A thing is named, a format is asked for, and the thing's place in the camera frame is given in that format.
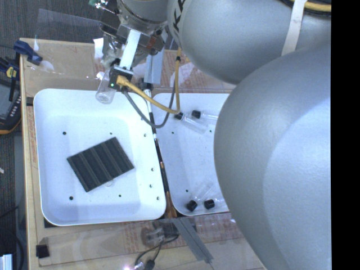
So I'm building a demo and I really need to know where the clear bottle with black cap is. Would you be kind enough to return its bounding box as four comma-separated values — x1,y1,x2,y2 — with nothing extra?
191,110,219,123
174,111,209,135
203,197,227,210
186,182,216,212

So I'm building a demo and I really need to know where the clear plastic bottle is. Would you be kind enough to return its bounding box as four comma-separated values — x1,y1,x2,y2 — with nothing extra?
95,67,118,105

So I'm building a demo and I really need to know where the brown cardboard board red print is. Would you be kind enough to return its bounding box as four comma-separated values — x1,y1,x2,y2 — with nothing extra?
19,37,267,270

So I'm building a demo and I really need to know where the white plastic tray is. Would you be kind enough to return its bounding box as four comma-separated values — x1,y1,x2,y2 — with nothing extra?
151,92,235,217
33,88,168,227

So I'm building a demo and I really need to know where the black block with thin wires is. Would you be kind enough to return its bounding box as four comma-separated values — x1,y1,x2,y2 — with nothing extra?
157,218,181,239

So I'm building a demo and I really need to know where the black ribbed rectangular mat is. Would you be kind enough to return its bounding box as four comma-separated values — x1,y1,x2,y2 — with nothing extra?
66,136,136,193

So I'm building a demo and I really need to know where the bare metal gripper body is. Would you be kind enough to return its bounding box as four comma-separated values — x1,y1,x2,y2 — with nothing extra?
99,0,170,56

